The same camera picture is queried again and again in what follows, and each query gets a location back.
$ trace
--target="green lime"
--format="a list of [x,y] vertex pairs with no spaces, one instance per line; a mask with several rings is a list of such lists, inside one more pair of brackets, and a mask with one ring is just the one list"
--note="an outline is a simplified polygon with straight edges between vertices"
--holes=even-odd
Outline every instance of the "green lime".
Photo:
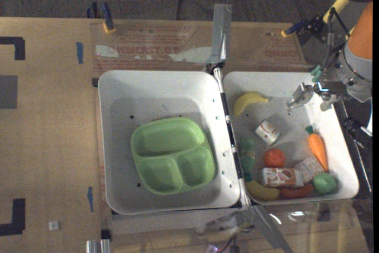
[[319,192],[321,195],[330,193],[337,187],[335,179],[329,173],[326,172],[318,174],[313,179],[313,185],[316,191]]
[[241,166],[244,172],[251,172],[255,166],[255,159],[249,156],[242,157]]
[[242,139],[239,143],[238,143],[238,149],[239,151],[244,154],[248,151],[254,151],[255,150],[255,141],[251,138],[245,138],[245,139]]

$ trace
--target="toy carrot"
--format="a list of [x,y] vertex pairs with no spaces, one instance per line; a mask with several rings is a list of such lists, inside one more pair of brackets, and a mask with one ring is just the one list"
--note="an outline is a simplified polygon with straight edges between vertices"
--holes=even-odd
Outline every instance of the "toy carrot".
[[323,169],[327,172],[329,168],[327,166],[324,141],[320,135],[313,133],[312,126],[306,127],[306,131],[309,133],[308,144],[313,155],[317,158]]

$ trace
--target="white bin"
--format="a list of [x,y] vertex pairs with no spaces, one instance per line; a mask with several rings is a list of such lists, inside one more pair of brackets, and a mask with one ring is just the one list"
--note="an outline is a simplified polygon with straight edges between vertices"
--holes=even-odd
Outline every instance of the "white bin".
[[[307,73],[232,72],[224,77],[229,108],[244,92],[258,91],[270,97],[267,104],[254,104],[240,117],[231,114],[238,141],[253,137],[257,143],[258,177],[267,145],[254,134],[264,118],[282,131],[272,147],[286,152],[286,166],[310,155],[305,127],[311,124],[323,137],[330,171],[339,180],[338,191],[296,200],[256,201],[261,204],[302,203],[352,198],[359,183],[334,109],[320,111],[315,95],[291,115],[285,102],[300,82],[311,84]],[[238,202],[240,188],[226,127],[219,86],[204,72],[109,71],[98,84],[105,161],[105,190],[110,207],[119,214],[173,210],[225,208]],[[207,185],[189,192],[159,196],[141,185],[130,149],[133,131],[141,124],[168,117],[188,117],[205,131],[216,162],[216,175]]]

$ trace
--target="yellow banana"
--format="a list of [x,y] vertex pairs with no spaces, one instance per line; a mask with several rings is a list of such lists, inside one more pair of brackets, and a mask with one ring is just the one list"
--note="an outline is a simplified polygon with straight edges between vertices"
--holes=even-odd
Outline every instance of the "yellow banana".
[[262,200],[275,200],[280,195],[279,189],[264,187],[255,180],[246,182],[245,186],[252,198],[256,197]]
[[233,114],[235,116],[240,116],[249,104],[258,103],[260,101],[267,103],[268,98],[262,97],[257,92],[245,93],[240,96],[233,105]]

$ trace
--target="metal bracket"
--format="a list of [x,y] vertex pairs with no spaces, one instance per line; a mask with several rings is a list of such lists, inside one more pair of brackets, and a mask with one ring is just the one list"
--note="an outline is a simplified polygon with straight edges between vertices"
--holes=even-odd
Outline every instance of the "metal bracket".
[[215,4],[213,13],[212,53],[207,63],[224,62],[229,57],[232,6]]
[[307,29],[313,33],[322,33],[324,29],[324,21],[321,16],[315,16],[307,25]]
[[305,85],[304,82],[302,82],[292,96],[293,97],[285,103],[288,112],[310,101],[313,96],[313,87],[311,85]]
[[242,175],[242,166],[241,166],[240,159],[238,156],[236,139],[235,139],[235,135],[234,135],[234,131],[233,131],[232,121],[230,120],[229,110],[227,108],[227,102],[226,102],[226,95],[225,95],[224,87],[223,87],[223,83],[222,83],[222,78],[223,78],[222,69],[220,67],[216,67],[212,70],[212,72],[213,72],[214,78],[216,79],[216,81],[219,85],[220,95],[221,95],[221,99],[223,102],[225,119],[226,119],[226,126],[227,126],[227,130],[229,132],[230,144],[232,146],[233,157],[235,160],[237,176],[238,176],[239,186],[240,186],[240,190],[241,190],[240,202],[241,202],[243,208],[249,207],[252,205],[252,203],[251,203],[250,197],[247,194],[246,187],[245,187],[245,180],[243,179],[243,175]]

